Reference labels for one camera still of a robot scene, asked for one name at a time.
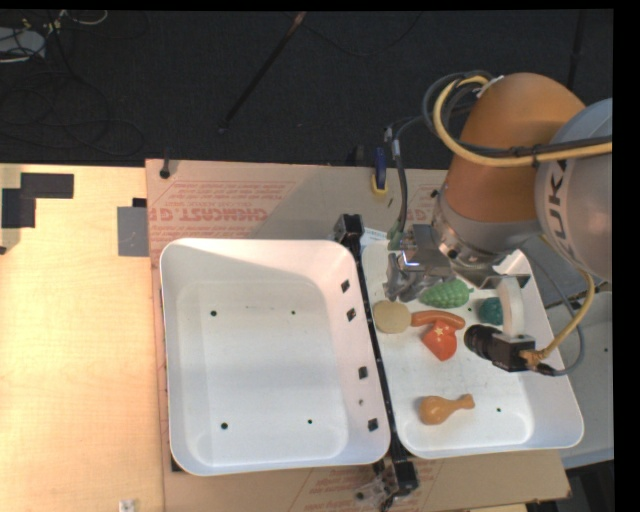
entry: toy tomato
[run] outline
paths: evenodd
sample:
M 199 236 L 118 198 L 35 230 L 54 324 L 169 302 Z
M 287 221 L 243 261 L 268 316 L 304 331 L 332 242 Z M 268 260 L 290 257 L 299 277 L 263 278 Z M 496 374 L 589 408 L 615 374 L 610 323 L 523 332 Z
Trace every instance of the toy tomato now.
M 422 343 L 424 343 L 440 361 L 446 361 L 453 357 L 453 354 L 456 353 L 458 348 L 456 330 L 448 323 L 442 320 L 436 320 L 431 329 L 422 337 Z

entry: black camera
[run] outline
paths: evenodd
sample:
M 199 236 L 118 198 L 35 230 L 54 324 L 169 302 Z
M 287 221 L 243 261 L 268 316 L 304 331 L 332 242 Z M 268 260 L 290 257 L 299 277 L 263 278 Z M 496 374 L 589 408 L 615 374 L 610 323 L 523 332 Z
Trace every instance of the black camera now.
M 464 344 L 471 352 L 508 372 L 529 370 L 526 360 L 520 357 L 520 351 L 534 350 L 536 346 L 531 336 L 511 338 L 495 327 L 481 324 L 472 325 L 466 330 Z

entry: green toy vegetable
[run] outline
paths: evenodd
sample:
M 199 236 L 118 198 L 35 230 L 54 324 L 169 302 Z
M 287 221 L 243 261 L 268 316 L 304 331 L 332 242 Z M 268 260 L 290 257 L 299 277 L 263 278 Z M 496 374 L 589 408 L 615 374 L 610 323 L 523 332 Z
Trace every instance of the green toy vegetable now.
M 420 295 L 418 299 L 427 306 L 434 308 L 451 309 L 464 306 L 469 301 L 469 293 L 464 281 L 456 278 L 453 281 L 439 283 Z

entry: yellow cable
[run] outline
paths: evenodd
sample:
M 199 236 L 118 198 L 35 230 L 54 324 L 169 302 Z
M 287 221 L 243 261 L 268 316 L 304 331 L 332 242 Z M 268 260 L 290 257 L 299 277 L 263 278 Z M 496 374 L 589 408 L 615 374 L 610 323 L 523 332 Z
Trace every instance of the yellow cable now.
M 584 316 L 589 311 L 591 304 L 593 303 L 593 297 L 595 296 L 596 287 L 593 283 L 593 279 L 591 275 L 589 275 L 584 270 L 578 269 L 578 272 L 582 275 L 584 280 L 587 282 L 587 296 L 584 299 L 582 307 L 578 310 L 576 315 L 571 319 L 571 321 L 565 326 L 562 331 L 553 339 L 546 348 L 542 350 L 523 350 L 520 352 L 520 357 L 527 360 L 527 364 L 529 366 L 536 366 L 540 361 L 549 357 L 551 352 L 553 352 L 560 343 L 562 343 L 565 338 L 569 335 L 571 331 L 573 331 L 576 326 L 582 321 Z
M 460 81 L 459 85 L 466 83 L 477 82 L 479 84 L 486 84 L 488 80 L 480 75 L 467 78 Z M 441 114 L 442 106 L 445 99 L 448 97 L 451 89 L 455 84 L 455 80 L 449 83 L 438 96 L 435 105 L 433 107 L 433 124 L 438 132 L 438 136 L 442 139 L 444 144 L 453 151 L 456 155 L 469 160 L 470 162 L 479 165 L 488 165 L 491 167 L 527 167 L 534 165 L 536 162 L 547 162 L 553 160 L 566 160 L 569 158 L 582 158 L 588 156 L 602 155 L 605 153 L 611 153 L 613 143 L 604 142 L 602 144 L 594 144 L 583 148 L 565 149 L 560 151 L 553 151 L 550 153 L 540 153 L 539 155 L 519 156 L 519 157 L 507 157 L 496 158 L 490 156 L 479 155 L 473 151 L 462 147 L 458 144 L 453 137 L 449 135 L 444 124 L 442 123 Z

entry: dark floor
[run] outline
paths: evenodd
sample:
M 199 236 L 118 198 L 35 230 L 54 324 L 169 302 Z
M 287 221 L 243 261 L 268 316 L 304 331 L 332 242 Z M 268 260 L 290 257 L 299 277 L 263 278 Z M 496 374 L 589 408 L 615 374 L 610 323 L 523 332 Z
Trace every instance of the dark floor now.
M 0 9 L 0 162 L 344 165 L 359 146 L 372 162 L 386 125 L 474 69 L 540 73 L 587 105 L 613 95 L 613 9 L 311 11 L 232 110 L 295 14 Z M 424 128 L 403 154 L 405 167 L 451 159 Z M 584 479 L 571 481 L 555 510 L 608 512 L 584 508 Z
M 527 505 L 527 512 L 615 512 L 615 464 L 606 461 L 567 471 L 571 496 Z

